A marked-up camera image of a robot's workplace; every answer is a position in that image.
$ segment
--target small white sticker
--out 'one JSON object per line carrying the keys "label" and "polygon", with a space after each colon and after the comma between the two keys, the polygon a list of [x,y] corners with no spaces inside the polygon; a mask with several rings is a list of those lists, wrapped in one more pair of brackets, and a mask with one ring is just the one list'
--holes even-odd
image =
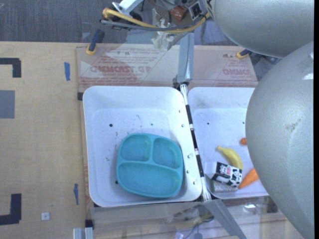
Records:
{"label": "small white sticker", "polygon": [[48,221],[50,219],[50,213],[41,213],[41,219],[43,221]]}

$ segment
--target blue tape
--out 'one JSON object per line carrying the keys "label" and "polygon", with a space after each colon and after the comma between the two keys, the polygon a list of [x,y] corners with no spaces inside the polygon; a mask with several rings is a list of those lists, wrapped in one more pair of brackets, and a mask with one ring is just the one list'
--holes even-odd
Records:
{"label": "blue tape", "polygon": [[64,73],[65,73],[65,78],[67,81],[70,80],[70,64],[67,62],[64,62]]}
{"label": "blue tape", "polygon": [[78,189],[77,183],[74,184],[73,192],[75,196],[76,205],[78,205],[79,204],[79,189]]}

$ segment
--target black tape marking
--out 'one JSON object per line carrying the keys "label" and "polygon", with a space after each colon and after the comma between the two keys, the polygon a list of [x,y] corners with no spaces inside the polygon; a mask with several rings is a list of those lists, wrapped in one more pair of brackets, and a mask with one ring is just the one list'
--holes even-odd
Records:
{"label": "black tape marking", "polygon": [[10,214],[0,216],[0,226],[18,224],[21,220],[21,194],[11,195]]}
{"label": "black tape marking", "polygon": [[197,150],[198,146],[197,146],[197,141],[196,141],[196,137],[195,137],[195,131],[193,128],[191,128],[190,132],[191,132],[191,138],[193,139],[194,149]]}
{"label": "black tape marking", "polygon": [[204,170],[203,170],[203,166],[201,164],[201,159],[199,155],[196,155],[196,159],[197,159],[197,164],[198,164],[198,169],[199,169],[199,175],[200,177],[204,177]]}
{"label": "black tape marking", "polygon": [[192,120],[192,118],[191,118],[191,113],[190,113],[189,105],[186,105],[186,113],[187,113],[187,117],[188,117],[188,122],[189,122],[189,124],[193,124],[193,120]]}
{"label": "black tape marking", "polygon": [[18,58],[0,58],[0,65],[12,65],[12,77],[21,78],[21,60]]}
{"label": "black tape marking", "polygon": [[0,90],[0,119],[14,119],[15,91]]}
{"label": "black tape marking", "polygon": [[78,100],[83,101],[83,92],[78,92]]}

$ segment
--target gray carpet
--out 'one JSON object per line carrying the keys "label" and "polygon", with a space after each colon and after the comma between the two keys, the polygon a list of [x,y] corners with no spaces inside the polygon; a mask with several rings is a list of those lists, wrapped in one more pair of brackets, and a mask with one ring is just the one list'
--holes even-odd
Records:
{"label": "gray carpet", "polygon": [[[90,42],[101,29],[103,42],[124,43],[128,35],[140,32],[113,30],[99,22],[102,10],[113,1],[121,0],[0,0],[0,41]],[[143,12],[140,8],[136,10],[143,20],[151,22],[151,5],[145,2]],[[213,21],[207,25],[196,29],[196,44],[233,45]]]}

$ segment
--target toy carrot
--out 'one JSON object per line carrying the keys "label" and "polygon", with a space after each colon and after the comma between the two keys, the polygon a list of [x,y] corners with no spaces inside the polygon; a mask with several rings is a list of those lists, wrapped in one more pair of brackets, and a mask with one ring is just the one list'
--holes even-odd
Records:
{"label": "toy carrot", "polygon": [[240,144],[247,145],[247,139],[245,137],[240,139]]}
{"label": "toy carrot", "polygon": [[241,184],[239,184],[238,189],[248,186],[249,184],[257,181],[259,176],[256,172],[256,169],[253,168],[250,172],[246,175],[246,177],[242,180]]}

